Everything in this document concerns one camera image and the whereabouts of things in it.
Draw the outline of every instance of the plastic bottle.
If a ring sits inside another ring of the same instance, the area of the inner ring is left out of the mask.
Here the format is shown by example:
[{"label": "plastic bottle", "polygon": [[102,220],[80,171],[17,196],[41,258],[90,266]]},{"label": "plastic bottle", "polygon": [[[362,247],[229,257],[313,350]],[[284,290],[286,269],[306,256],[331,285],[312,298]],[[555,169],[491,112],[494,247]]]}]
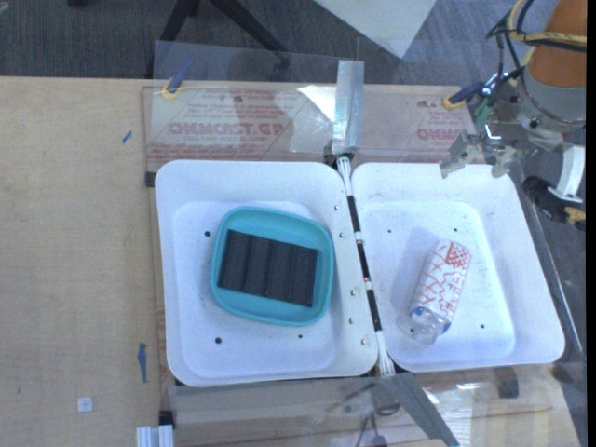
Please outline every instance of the plastic bottle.
[{"label": "plastic bottle", "polygon": [[441,240],[428,253],[410,303],[408,334],[433,344],[454,320],[471,254],[451,240]]}]

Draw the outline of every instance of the white tray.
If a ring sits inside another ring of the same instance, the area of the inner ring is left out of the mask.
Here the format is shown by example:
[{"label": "white tray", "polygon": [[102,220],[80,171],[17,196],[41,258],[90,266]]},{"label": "white tray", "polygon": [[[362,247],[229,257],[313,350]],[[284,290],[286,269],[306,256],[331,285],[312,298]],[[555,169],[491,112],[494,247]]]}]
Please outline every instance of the white tray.
[{"label": "white tray", "polygon": [[[218,386],[354,376],[374,365],[378,347],[336,171],[304,162],[174,161],[157,173],[156,200],[168,364],[178,380]],[[315,324],[250,320],[213,298],[210,262],[218,224],[246,205],[309,217],[329,230],[336,260],[332,299]]]},{"label": "white tray", "polygon": [[[352,183],[389,356],[413,372],[546,363],[564,349],[522,206],[509,177],[469,165],[364,164]],[[472,253],[454,322],[422,346],[398,328],[428,250],[442,238]]]}]

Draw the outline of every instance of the teal tray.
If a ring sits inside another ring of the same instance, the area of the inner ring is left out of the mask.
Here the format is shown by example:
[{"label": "teal tray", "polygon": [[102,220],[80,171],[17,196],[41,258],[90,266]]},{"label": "teal tray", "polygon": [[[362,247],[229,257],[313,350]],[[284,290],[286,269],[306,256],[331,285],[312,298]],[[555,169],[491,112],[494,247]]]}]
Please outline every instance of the teal tray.
[{"label": "teal tray", "polygon": [[[312,306],[297,305],[218,285],[228,230],[299,245],[318,252]],[[211,260],[210,285],[217,303],[236,315],[288,326],[305,326],[318,321],[327,311],[333,286],[333,242],[319,223],[292,213],[238,207],[222,218]]]}]

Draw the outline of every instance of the yellow cable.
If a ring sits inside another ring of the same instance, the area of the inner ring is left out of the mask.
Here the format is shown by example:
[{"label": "yellow cable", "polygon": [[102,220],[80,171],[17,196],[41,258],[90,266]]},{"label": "yellow cable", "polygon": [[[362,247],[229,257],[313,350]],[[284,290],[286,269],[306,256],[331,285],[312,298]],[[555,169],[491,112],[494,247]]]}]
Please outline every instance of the yellow cable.
[{"label": "yellow cable", "polygon": [[535,40],[554,40],[554,41],[562,41],[567,43],[575,43],[580,46],[585,46],[588,43],[588,38],[586,36],[581,36],[577,34],[564,34],[560,32],[542,32],[538,34],[520,34],[517,30],[514,29],[514,21],[515,16],[517,15],[520,6],[525,0],[518,0],[511,11],[509,12],[509,17],[507,21],[507,28],[509,34],[512,38],[523,41],[523,42],[531,42]]}]

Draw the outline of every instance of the table top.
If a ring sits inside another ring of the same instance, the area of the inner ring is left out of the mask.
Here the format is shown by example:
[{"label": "table top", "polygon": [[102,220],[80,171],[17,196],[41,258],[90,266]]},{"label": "table top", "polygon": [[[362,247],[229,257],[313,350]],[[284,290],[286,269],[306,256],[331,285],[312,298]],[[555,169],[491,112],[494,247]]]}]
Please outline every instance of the table top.
[{"label": "table top", "polygon": [[[155,201],[143,178],[147,86],[0,78],[0,445],[133,445],[136,427],[158,423]],[[578,445],[549,368],[521,373],[540,380],[534,407],[491,413],[492,404],[474,399],[466,435],[484,445],[510,445],[512,435],[516,445]],[[425,374],[420,382],[453,380]],[[79,412],[85,398],[92,410]],[[453,428],[461,406],[451,414],[443,407]]]}]

